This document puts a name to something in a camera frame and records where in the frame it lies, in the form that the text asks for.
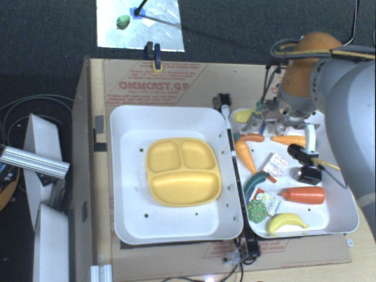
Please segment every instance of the metal plate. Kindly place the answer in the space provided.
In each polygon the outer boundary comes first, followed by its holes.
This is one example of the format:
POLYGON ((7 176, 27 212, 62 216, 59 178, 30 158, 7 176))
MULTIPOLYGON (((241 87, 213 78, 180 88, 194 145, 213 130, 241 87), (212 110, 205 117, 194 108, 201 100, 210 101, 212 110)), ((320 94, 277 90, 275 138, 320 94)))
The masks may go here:
POLYGON ((143 49, 147 42, 159 43, 163 51, 184 52, 182 26, 177 0, 148 0, 145 15, 134 18, 131 9, 143 0, 96 0, 98 47, 143 49), (130 24, 118 29, 121 15, 130 16, 130 24))

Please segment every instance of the divided yellow plate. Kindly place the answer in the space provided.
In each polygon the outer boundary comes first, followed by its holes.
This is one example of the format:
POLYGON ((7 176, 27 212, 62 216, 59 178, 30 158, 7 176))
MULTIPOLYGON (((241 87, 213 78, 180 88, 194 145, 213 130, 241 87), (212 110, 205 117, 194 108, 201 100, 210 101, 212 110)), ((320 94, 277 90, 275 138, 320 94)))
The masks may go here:
POLYGON ((199 139, 155 141, 146 153, 146 173, 152 196, 165 206, 198 206, 221 193, 216 155, 199 139))

